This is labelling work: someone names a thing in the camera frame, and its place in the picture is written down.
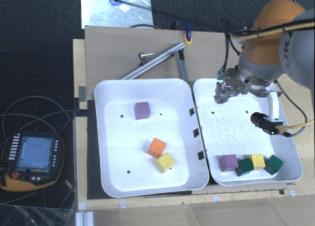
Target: cube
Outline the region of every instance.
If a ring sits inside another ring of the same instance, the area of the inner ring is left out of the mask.
[[[165,146],[166,143],[157,138],[154,138],[147,151],[147,154],[153,156],[154,158],[159,158],[162,156]]]
[[[252,162],[249,158],[238,161],[238,164],[240,165],[240,167],[236,169],[237,176],[241,176],[254,170]]]
[[[284,162],[282,160],[274,155],[271,155],[271,157],[266,161],[266,167],[264,169],[271,175],[274,175],[279,171],[283,163]]]
[[[255,170],[261,170],[266,166],[265,159],[262,154],[251,154],[250,159]]]
[[[147,119],[150,115],[150,107],[148,102],[138,102],[133,108],[136,120]]]
[[[222,172],[234,171],[239,167],[235,154],[224,155],[220,158],[220,166]]]
[[[157,166],[161,173],[164,173],[175,164],[175,161],[169,153],[164,153],[154,162],[154,164]]]

